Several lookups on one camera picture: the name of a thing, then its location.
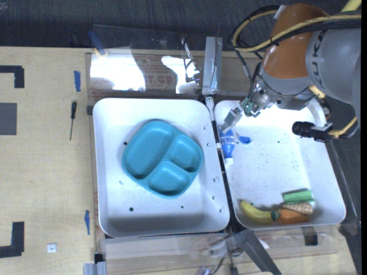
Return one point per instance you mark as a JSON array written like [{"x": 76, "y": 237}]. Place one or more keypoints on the small blue cap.
[{"x": 244, "y": 139}]

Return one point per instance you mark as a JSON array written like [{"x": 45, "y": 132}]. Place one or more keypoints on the orange carrot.
[{"x": 292, "y": 217}]

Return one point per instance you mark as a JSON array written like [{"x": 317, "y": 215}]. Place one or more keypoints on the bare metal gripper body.
[{"x": 262, "y": 94}]

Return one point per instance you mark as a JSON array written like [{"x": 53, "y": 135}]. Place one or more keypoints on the blue plastic bottle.
[{"x": 228, "y": 146}]

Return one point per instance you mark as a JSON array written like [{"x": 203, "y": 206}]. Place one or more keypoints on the white plastic tray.
[
  {"x": 114, "y": 205},
  {"x": 275, "y": 170}
]

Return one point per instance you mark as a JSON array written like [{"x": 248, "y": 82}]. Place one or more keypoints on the small white square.
[{"x": 52, "y": 247}]

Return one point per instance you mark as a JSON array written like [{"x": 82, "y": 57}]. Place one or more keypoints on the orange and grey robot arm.
[{"x": 289, "y": 47}]

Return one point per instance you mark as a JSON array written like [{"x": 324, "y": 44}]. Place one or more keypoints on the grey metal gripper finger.
[{"x": 230, "y": 120}]

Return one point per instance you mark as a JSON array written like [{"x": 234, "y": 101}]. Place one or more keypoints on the blue divided plate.
[{"x": 149, "y": 150}]

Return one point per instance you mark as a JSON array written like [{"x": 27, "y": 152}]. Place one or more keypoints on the black cylinder on white bracket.
[{"x": 308, "y": 129}]

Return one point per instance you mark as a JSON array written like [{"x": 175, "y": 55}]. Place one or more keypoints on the black screwdriver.
[{"x": 73, "y": 109}]

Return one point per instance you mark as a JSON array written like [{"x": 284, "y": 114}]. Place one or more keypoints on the green rectangular block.
[{"x": 296, "y": 196}]

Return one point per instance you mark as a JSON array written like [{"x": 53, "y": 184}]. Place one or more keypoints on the yellow banana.
[{"x": 255, "y": 213}]

